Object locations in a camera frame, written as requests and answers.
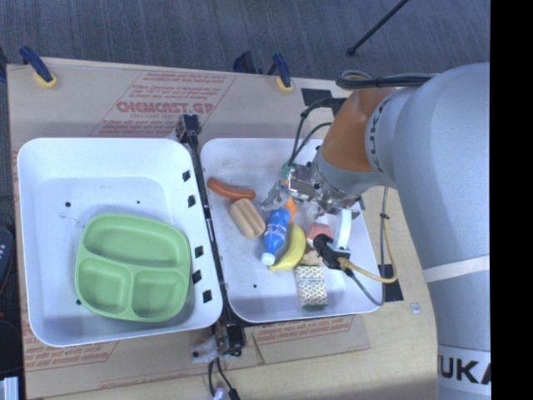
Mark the black cylinder on white bracket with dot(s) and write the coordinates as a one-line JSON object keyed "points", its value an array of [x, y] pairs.
{"points": [[344, 227]]}

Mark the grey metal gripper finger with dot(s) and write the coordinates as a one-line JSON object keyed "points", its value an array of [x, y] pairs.
{"points": [[320, 213], [275, 196]]}

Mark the yellow banana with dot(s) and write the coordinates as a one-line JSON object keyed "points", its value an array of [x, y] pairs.
{"points": [[296, 248]]}

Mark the white plastic tray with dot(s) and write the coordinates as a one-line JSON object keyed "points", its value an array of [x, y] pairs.
{"points": [[250, 290], [104, 173]]}

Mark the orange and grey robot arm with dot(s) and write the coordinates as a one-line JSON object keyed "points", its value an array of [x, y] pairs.
{"points": [[433, 173]]}

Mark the tan toy hot dog bun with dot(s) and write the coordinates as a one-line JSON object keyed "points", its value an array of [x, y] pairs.
{"points": [[247, 219]]}

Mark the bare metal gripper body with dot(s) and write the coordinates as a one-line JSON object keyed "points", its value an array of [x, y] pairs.
{"points": [[310, 188]]}

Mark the black tripod leg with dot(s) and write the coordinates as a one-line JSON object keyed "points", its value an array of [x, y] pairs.
{"points": [[391, 13]]}

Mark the pink and white toy food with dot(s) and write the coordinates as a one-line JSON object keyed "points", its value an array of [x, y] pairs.
{"points": [[318, 228]]}

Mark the white carton with orange pattern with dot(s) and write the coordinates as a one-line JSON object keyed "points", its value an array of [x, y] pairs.
{"points": [[311, 286]]}

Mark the blue bottle with white cap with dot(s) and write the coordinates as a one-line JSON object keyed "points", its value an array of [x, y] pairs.
{"points": [[275, 233]]}

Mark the beige biscuit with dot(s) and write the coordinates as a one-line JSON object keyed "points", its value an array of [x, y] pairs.
{"points": [[310, 258]]}

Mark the green divided plate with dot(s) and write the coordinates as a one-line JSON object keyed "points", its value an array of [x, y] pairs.
{"points": [[133, 265]]}

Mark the orange carrot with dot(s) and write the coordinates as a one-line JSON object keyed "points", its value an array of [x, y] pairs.
{"points": [[291, 208]]}

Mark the red-brown toy sausage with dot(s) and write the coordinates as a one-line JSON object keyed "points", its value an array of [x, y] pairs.
{"points": [[229, 190]]}

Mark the brown cardboard board red print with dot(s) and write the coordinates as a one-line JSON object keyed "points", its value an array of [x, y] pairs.
{"points": [[125, 106]]}

